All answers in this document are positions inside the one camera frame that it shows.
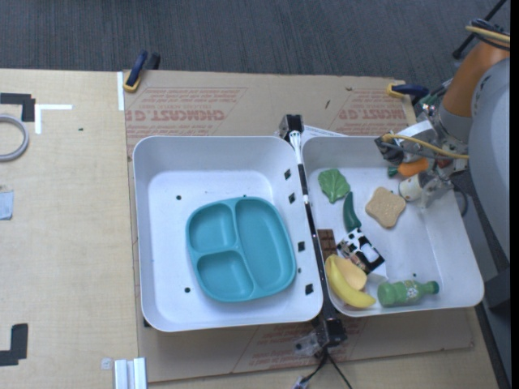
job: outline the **green toy vegetable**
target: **green toy vegetable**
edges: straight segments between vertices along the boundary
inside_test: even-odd
[[[330,203],[335,203],[350,191],[350,184],[337,169],[324,170],[319,174],[317,180]]]

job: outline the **teal divided plate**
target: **teal divided plate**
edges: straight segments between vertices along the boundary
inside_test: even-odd
[[[279,293],[295,277],[290,237],[277,209],[261,198],[240,197],[194,211],[187,249],[200,287],[224,302]]]

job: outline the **green bottle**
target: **green bottle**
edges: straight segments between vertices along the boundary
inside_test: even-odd
[[[425,284],[415,280],[398,281],[390,284],[384,282],[379,285],[377,297],[383,307],[407,306],[416,304],[424,295],[437,294],[440,286],[436,281]]]

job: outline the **white ring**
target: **white ring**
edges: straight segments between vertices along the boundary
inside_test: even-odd
[[[24,135],[24,141],[22,141],[22,144],[16,150],[9,154],[0,154],[0,162],[17,159],[22,154],[24,154],[29,144],[29,133],[27,131],[27,127],[18,118],[14,118],[10,115],[0,115],[0,122],[8,122],[14,126],[17,126]]]

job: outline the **bread slice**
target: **bread slice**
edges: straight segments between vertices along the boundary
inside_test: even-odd
[[[392,228],[404,211],[406,201],[384,187],[377,187],[366,204],[366,213],[385,228]]]

